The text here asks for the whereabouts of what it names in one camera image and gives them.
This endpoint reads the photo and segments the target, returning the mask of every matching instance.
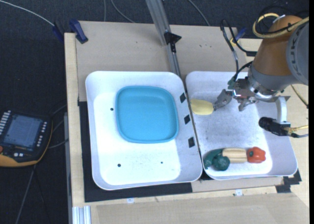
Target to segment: black bracket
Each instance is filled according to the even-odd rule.
[[[165,37],[166,43],[169,44],[170,43],[170,47],[171,47],[171,52],[176,53],[176,43],[182,38],[179,35],[170,33],[170,32],[166,32],[163,34],[163,36]]]
[[[299,185],[301,181],[302,179],[298,169],[293,177],[284,176],[284,184],[276,186],[276,190],[278,193],[291,193],[291,185]]]

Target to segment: blue clamp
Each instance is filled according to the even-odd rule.
[[[70,28],[73,32],[76,33],[76,39],[79,40],[81,44],[88,41],[88,38],[85,36],[82,27],[80,26],[80,23],[76,19],[71,19],[69,22]]]

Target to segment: blue tray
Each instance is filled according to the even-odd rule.
[[[153,86],[126,86],[116,95],[116,120],[120,135],[130,142],[159,143],[179,132],[172,95]]]

